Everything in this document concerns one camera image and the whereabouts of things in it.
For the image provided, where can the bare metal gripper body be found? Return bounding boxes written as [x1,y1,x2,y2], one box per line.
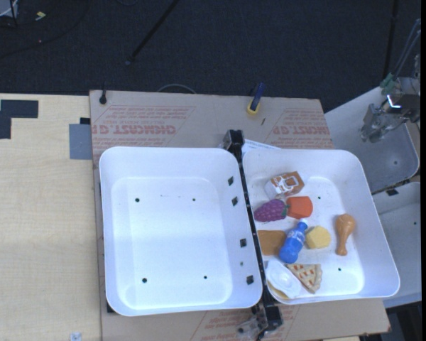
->
[390,77,422,123]

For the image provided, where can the white plastic tray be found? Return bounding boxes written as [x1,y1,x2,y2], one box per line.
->
[241,148,402,305]
[98,146,264,318]

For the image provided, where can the brown and white toy carton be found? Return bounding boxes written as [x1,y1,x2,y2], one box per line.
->
[263,170,305,200]

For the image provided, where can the orange rounded toy block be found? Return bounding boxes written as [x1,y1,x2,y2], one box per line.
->
[285,195,315,221]

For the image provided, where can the brown toy chicken drumstick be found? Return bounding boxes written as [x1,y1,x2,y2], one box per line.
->
[334,212,357,256]

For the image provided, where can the white paper sheet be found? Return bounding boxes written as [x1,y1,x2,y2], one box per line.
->
[241,139,282,153]

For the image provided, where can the yellow toy cheese block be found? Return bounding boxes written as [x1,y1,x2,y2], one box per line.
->
[305,224,332,251]

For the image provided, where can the purple toy grapes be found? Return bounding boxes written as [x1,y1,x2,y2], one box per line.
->
[253,198,290,224]

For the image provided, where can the blue toy bottle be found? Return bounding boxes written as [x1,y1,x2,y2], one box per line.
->
[278,218,310,265]

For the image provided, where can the brown toy bread slice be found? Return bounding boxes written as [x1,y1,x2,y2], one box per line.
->
[256,229,288,256]

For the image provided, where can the brown cardboard board red print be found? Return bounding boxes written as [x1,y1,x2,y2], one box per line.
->
[88,90,392,341]

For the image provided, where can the toy pizza slice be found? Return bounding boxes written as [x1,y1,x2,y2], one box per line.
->
[285,262,324,295]

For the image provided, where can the white toy fried egg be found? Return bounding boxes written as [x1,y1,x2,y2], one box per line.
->
[265,258,302,300]

